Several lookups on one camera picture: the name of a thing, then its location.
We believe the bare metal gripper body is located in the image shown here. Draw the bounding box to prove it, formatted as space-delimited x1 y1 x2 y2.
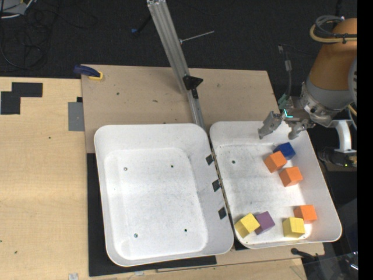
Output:
280 96 339 128

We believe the blue cube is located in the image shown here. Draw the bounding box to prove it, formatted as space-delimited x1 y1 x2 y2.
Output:
272 142 296 160

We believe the orange cube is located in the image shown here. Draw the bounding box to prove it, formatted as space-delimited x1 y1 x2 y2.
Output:
263 150 288 174
279 166 304 188
293 204 318 223

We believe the white plastic tray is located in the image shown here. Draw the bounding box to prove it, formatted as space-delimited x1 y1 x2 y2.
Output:
93 122 235 267
209 120 343 250

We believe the purple cube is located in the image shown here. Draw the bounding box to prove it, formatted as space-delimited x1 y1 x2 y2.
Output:
254 211 276 236

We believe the yellow cube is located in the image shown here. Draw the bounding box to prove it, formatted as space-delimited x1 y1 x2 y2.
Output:
234 212 261 239
281 216 306 239

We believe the pale wooden board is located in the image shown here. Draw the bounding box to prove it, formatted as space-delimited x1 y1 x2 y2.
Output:
80 64 326 271

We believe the black cylinder on white bracket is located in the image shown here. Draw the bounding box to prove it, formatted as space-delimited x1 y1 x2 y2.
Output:
317 119 357 167

